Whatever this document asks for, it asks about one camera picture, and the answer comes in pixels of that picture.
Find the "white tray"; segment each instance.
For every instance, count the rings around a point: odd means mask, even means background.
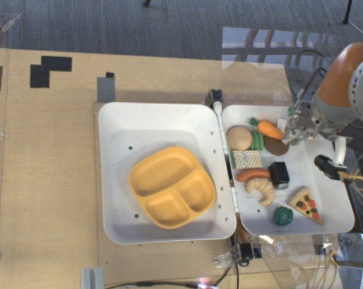
[[[234,206],[219,126],[211,109],[203,105],[109,103],[99,112],[99,133],[104,228],[112,241],[209,240],[233,234]],[[143,158],[174,145],[196,156],[211,176],[217,198],[191,223],[166,230],[154,225],[140,208],[129,188],[128,175]]]
[[[223,111],[223,123],[227,131],[235,125],[243,125],[250,129],[251,117],[258,120],[277,122],[280,117],[287,116],[287,107],[231,105]],[[254,190],[247,194],[244,183],[235,181],[237,200],[241,212],[241,221],[244,227],[255,235],[296,235],[296,234],[330,234],[347,232],[354,225],[354,214],[344,184],[327,178],[314,164],[314,158],[323,154],[332,158],[334,150],[332,143],[324,139],[316,141],[305,140],[297,146],[291,146],[287,154],[277,157],[266,149],[261,152],[263,168],[268,169],[275,161],[284,161],[290,176],[289,187],[285,190],[275,190],[275,201],[267,208],[259,205],[261,194]],[[240,170],[234,170],[234,179]],[[308,186],[318,210],[324,221],[320,226],[297,211],[294,211],[294,220],[287,226],[278,226],[273,223],[274,210],[283,205],[288,207],[286,201],[300,187]]]

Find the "toy carrot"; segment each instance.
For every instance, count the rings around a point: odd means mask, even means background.
[[[255,118],[251,118],[251,120],[249,121],[249,123],[253,126],[257,126],[258,127],[258,131],[268,137],[277,139],[277,140],[282,140],[283,138],[283,133],[280,132],[279,129],[277,129],[277,127],[273,126],[270,122],[262,120],[262,121],[257,121]]]

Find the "wooden tabletop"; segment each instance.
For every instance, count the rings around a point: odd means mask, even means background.
[[[72,71],[50,72],[50,88],[33,89],[30,65],[41,64],[42,55],[72,57]],[[0,289],[80,288],[81,269],[97,266],[104,266],[107,285],[223,273],[213,269],[211,256],[226,250],[227,240],[100,242],[97,77],[115,74],[118,101],[201,103],[210,89],[222,89],[227,102],[287,104],[282,66],[6,49],[0,49],[0,65]],[[240,288],[295,288],[314,276],[318,261],[311,237],[281,240],[287,241],[299,245],[298,251],[252,260],[240,269]],[[106,253],[113,254],[112,262],[103,261]],[[293,261],[307,268],[306,277]],[[220,288],[234,288],[233,273]]]

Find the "yellow cable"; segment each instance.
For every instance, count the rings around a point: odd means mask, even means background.
[[[347,172],[343,172],[343,171],[338,171],[340,180],[352,180],[352,185],[354,186],[354,188],[356,188],[359,191],[363,191],[363,188],[358,187],[355,183],[355,180],[361,180],[363,181],[363,176],[358,176],[358,172],[359,172],[359,168],[355,170],[355,173],[353,175],[348,174]]]

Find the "gray tape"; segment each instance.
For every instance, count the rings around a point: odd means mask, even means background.
[[[114,88],[114,78],[97,77],[97,101],[101,103],[114,102],[116,91]]]

